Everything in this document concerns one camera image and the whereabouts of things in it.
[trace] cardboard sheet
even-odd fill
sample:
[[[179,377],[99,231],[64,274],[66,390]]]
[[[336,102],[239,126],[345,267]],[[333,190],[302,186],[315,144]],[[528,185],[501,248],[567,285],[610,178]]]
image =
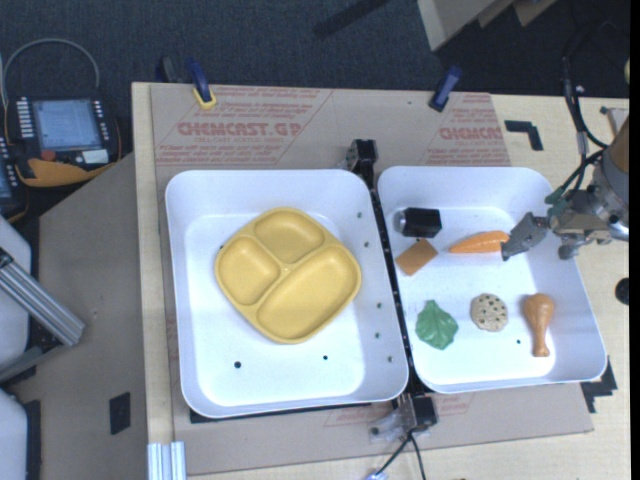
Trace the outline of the cardboard sheet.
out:
[[[200,109],[188,85],[151,88],[175,439],[190,475],[386,453],[368,425],[380,403],[231,420],[192,421],[180,390],[164,191],[189,169],[341,168],[354,139],[376,141],[377,173],[393,165],[510,165],[488,94],[212,86]],[[440,448],[592,430],[578,384],[433,395],[440,421],[418,439]]]

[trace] orange carrot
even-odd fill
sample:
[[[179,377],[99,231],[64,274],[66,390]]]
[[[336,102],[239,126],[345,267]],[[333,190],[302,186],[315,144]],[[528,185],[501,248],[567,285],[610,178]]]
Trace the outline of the orange carrot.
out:
[[[504,231],[485,231],[471,235],[449,248],[453,253],[497,252],[500,244],[509,240]]]

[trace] green lettuce leaf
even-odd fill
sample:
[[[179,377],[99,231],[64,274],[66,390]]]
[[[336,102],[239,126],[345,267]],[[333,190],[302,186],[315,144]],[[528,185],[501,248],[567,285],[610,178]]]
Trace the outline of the green lettuce leaf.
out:
[[[453,317],[441,309],[435,300],[427,301],[416,322],[418,338],[432,347],[444,350],[451,344],[456,332],[458,323]]]

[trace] yellow divided plate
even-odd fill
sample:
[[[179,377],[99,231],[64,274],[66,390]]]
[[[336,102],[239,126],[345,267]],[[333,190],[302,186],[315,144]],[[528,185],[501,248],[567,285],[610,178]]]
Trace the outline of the yellow divided plate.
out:
[[[351,252],[295,208],[275,208],[240,229],[215,260],[220,288],[265,336],[300,343],[356,296],[361,273]]]

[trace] cable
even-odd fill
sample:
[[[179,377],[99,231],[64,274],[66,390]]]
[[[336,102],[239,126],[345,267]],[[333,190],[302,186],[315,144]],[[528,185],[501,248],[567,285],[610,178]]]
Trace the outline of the cable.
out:
[[[8,104],[9,104],[9,96],[8,96],[8,93],[7,93],[7,77],[8,77],[8,74],[9,74],[9,68],[11,67],[11,64],[13,63],[13,61],[15,61],[16,58],[19,55],[21,55],[25,50],[33,48],[34,46],[39,46],[39,45],[43,45],[43,44],[51,44],[51,43],[66,44],[68,46],[71,46],[73,48],[76,48],[76,49],[80,50],[89,59],[89,61],[91,62],[92,66],[93,66],[93,71],[95,73],[95,88],[98,89],[100,87],[100,68],[98,67],[98,63],[95,61],[93,56],[87,50],[85,50],[79,44],[74,43],[73,41],[69,41],[68,39],[60,39],[60,38],[57,38],[57,37],[46,37],[44,39],[38,39],[36,41],[31,41],[30,43],[27,43],[27,44],[21,46],[20,48],[18,48],[7,59],[7,63],[4,65],[4,68],[2,69],[2,71],[0,71],[0,75],[1,75],[1,77],[0,77],[0,84],[1,84],[0,92],[2,93],[2,105],[4,106],[5,110],[6,110],[7,106],[8,106]]]
[[[587,166],[594,164],[596,161],[598,161],[600,157],[603,155],[603,153],[604,153],[604,149],[601,149],[599,151],[596,151],[591,156],[589,156],[586,160],[581,161],[580,165],[576,168],[575,171],[571,173],[571,175],[564,181],[564,183],[560,185],[560,187],[558,187],[551,195],[545,198],[545,202],[548,204],[557,203],[562,197],[562,195],[569,188],[569,185],[571,185],[571,182],[577,177],[580,177],[576,182],[574,188],[572,189],[571,194],[568,196],[568,199],[570,199],[575,193],[575,191],[578,190],[579,186],[582,184]]]
[[[420,455],[420,448],[418,448],[418,443],[416,442],[415,437],[413,437],[412,432],[409,433],[409,439],[411,439],[413,447],[416,450],[416,455],[418,457],[418,466],[420,467],[420,476],[422,477],[422,480],[427,480],[427,474],[424,471],[424,464],[422,463],[422,456]]]
[[[380,473],[382,473],[385,469],[387,469],[387,467],[389,467],[389,465],[396,459],[396,457],[400,455],[400,452],[404,450],[404,447],[407,446],[407,444],[409,443],[409,436],[411,436],[412,432],[413,432],[412,430],[409,431],[407,438],[404,441],[402,441],[402,444],[398,446],[398,448],[396,449],[395,452],[393,452],[391,457],[387,459],[387,462],[385,462],[380,469],[378,469],[373,475],[371,475],[371,478],[378,477]]]
[[[402,450],[404,450],[405,446],[407,446],[407,444],[409,444],[409,442],[411,441],[413,443],[413,447],[415,448],[416,454],[417,454],[417,457],[418,457],[418,465],[420,466],[420,475],[421,475],[423,480],[427,480],[427,476],[426,476],[426,473],[425,473],[425,470],[424,470],[424,464],[422,463],[422,457],[420,456],[420,449],[418,448],[418,443],[416,442],[415,438],[413,437],[413,432],[414,432],[414,429],[411,429],[411,430],[409,430],[409,432],[407,432],[407,437],[404,439],[404,441],[402,441],[400,446],[398,446],[396,451],[393,452],[391,457],[389,457],[387,459],[387,462],[385,462],[382,465],[382,467],[380,469],[378,469],[375,473],[369,475],[368,478],[379,478],[380,475],[382,474],[382,472],[391,465],[391,463],[396,459],[396,457],[398,455],[400,455],[400,452],[402,452]]]
[[[562,87],[564,99],[567,103],[571,118],[573,119],[573,124],[575,125],[578,133],[584,133],[591,142],[593,142],[599,148],[604,149],[607,147],[607,145],[604,142],[598,140],[591,133],[586,123],[584,122],[582,111],[580,109],[580,100],[575,87],[573,86],[573,82],[571,81],[570,72],[571,64],[569,61],[569,56],[565,55],[562,57]]]

